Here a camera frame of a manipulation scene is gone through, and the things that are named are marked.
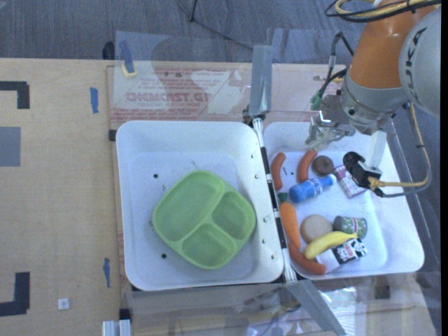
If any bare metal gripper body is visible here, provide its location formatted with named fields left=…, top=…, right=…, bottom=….
left=316, top=94, right=382, bottom=135

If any blue toy bottle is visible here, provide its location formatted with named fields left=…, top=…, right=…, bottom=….
left=288, top=174, right=335, bottom=204

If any white plastic tray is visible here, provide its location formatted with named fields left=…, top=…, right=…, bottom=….
left=262, top=121, right=426, bottom=281
left=115, top=120, right=285, bottom=292

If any orange toy sausage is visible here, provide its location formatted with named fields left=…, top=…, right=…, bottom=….
left=287, top=239, right=328, bottom=277
left=270, top=152, right=287, bottom=191
left=296, top=148, right=319, bottom=184

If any yellow banana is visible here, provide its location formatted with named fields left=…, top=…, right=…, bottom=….
left=304, top=231, right=359, bottom=260

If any green divided plate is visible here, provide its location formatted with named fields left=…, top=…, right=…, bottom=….
left=151, top=169, right=258, bottom=271

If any brown cardboard board red print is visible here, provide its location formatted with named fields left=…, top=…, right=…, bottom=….
left=106, top=60, right=435, bottom=336

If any orange toy carrot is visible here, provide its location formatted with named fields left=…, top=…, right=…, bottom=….
left=277, top=192, right=302, bottom=251

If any red and white carton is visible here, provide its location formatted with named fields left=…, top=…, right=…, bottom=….
left=332, top=164, right=368, bottom=200

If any black cylinder on white bracket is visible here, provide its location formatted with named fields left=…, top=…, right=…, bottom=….
left=342, top=130, right=388, bottom=190

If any green and white can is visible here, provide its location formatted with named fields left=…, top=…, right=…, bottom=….
left=332, top=215, right=368, bottom=239

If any brown toy doughnut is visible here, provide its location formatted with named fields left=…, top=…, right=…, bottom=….
left=311, top=155, right=335, bottom=177

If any tan round toy biscuit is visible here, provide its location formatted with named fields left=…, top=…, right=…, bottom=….
left=300, top=214, right=334, bottom=244

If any cow print milk carton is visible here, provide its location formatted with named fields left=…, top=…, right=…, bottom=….
left=316, top=238, right=369, bottom=274

